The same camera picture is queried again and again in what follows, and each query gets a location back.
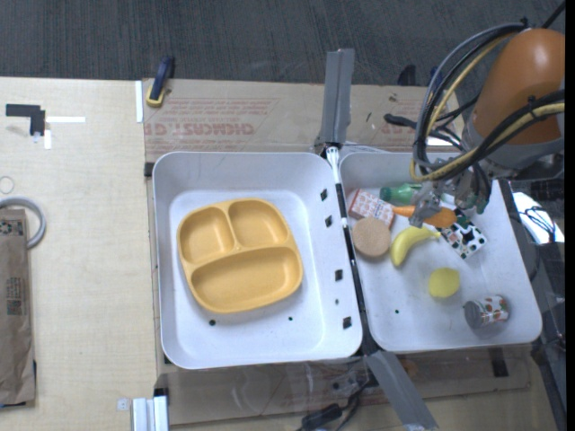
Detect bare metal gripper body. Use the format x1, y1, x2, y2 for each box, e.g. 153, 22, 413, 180
451, 161, 509, 211

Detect orange carrot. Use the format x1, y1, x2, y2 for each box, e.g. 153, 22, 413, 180
392, 205, 458, 229

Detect green bottle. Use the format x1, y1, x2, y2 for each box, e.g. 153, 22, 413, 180
379, 182, 424, 206

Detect yellow banana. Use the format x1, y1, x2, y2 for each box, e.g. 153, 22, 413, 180
389, 225, 443, 268

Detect white carton with dark spots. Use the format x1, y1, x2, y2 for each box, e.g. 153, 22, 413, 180
439, 219, 489, 260

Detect orange and white carton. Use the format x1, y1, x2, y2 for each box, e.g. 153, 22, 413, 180
348, 188, 397, 230

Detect round tan biscuit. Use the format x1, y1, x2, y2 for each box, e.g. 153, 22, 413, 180
351, 216, 393, 259

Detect yellow lemon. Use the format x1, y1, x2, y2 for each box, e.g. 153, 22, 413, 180
427, 267, 462, 301

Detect white plastic tray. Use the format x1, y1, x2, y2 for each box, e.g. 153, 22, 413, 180
338, 151, 544, 355
151, 151, 364, 371

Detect small can with orange print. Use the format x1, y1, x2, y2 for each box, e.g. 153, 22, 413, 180
463, 295, 511, 330

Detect brown cardboard board red print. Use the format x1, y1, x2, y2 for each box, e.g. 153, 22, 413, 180
141, 77, 540, 426

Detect yellow divided plate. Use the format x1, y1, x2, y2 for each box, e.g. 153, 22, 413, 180
175, 198, 305, 314

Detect brown paper packet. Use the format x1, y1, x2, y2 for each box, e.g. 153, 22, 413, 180
0, 208, 38, 407

